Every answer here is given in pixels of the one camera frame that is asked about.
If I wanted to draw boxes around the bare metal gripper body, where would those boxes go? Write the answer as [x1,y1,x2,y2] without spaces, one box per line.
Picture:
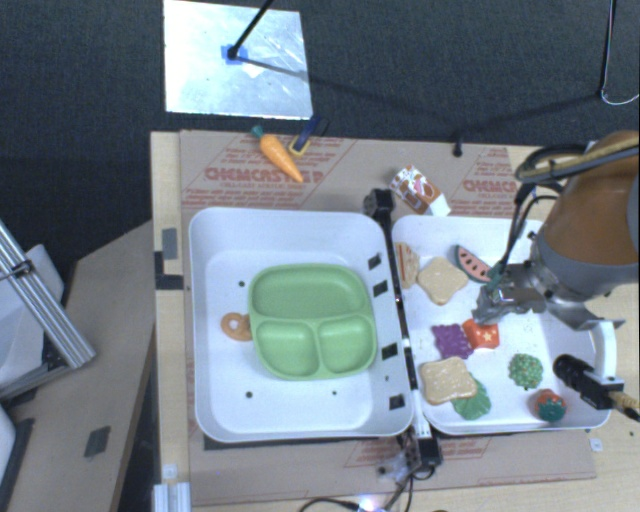
[492,262,626,331]

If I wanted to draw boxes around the red cube with yellow star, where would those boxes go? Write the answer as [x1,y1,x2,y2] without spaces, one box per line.
[461,318,501,350]

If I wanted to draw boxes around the red watermelon slice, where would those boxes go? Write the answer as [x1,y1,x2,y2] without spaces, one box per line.
[453,244,494,284]

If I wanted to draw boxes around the purple grapes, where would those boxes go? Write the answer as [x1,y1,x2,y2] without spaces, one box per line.
[431,323,475,361]

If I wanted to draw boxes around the tan bread slice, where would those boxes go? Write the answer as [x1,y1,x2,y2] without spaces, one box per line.
[416,256,470,307]
[418,356,479,407]

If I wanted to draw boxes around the white plastic tray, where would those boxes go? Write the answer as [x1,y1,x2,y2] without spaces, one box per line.
[391,214,614,436]
[188,206,416,445]

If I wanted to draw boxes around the green broccoli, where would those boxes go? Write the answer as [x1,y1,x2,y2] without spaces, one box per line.
[507,352,545,392]

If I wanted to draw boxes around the thin black and white rod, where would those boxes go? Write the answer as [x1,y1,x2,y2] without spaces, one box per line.
[378,212,432,442]

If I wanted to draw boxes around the tan pizza slice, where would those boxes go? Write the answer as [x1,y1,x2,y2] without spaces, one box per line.
[394,242,421,290]

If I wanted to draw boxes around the green lettuce leaf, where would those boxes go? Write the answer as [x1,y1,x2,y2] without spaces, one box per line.
[449,378,493,422]

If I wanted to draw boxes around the red and green strawberry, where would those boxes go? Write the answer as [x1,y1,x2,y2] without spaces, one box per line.
[530,388,568,423]

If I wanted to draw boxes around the white and brown carton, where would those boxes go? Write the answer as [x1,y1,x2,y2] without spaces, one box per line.
[389,164,452,218]

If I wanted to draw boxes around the green divided plate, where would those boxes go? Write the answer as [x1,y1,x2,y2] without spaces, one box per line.
[247,263,379,382]

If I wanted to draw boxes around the brown cardboard board red print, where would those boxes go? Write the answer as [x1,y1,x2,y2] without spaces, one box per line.
[178,129,599,507]

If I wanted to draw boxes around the orange pretzel biscuit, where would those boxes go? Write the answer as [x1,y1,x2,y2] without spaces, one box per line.
[220,312,254,343]

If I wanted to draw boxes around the orange carrot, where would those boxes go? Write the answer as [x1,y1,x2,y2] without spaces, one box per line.
[250,124,305,184]

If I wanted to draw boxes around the black cylinder on white bracket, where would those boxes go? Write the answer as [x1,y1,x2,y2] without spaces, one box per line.
[552,319,626,411]

